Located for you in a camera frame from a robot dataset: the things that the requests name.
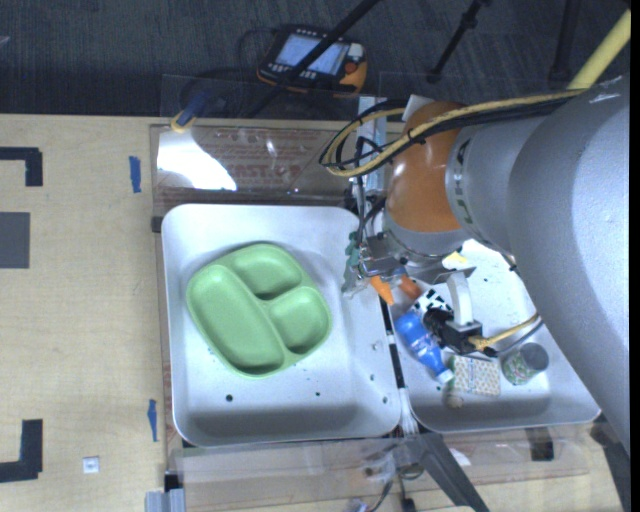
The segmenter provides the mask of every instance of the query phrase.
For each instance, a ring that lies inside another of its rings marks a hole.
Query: tin can
[[[502,361],[502,373],[514,386],[521,386],[549,366],[547,351],[537,343],[525,343]]]

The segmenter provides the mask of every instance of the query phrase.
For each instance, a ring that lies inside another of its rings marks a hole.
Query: blue bottle
[[[440,384],[453,378],[453,372],[442,364],[442,354],[438,343],[413,310],[396,319],[394,325],[396,332],[402,335],[402,339],[413,355],[433,371]]]

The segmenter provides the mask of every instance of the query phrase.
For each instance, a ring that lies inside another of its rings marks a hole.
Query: black square
[[[0,212],[0,268],[29,268],[31,214]]]

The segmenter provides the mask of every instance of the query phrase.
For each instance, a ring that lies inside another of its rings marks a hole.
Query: table surface
[[[8,390],[0,400],[0,462],[18,459],[22,420],[44,425],[42,473],[0,484],[1,510],[143,510],[145,493],[162,488],[167,457],[149,128],[164,122],[0,116],[2,146],[34,146],[44,155],[42,187],[25,187],[23,162],[0,161],[0,211],[31,214],[30,268],[0,269],[0,386]],[[141,162],[139,193],[130,156]],[[157,442],[150,400],[157,403]],[[492,510],[621,510],[602,450],[588,436],[582,442],[587,474],[478,490]],[[94,456],[100,471],[85,474],[83,458]],[[439,490],[414,498],[419,509],[452,510]],[[276,508],[341,511],[344,500]],[[379,510],[399,510],[397,500]]]

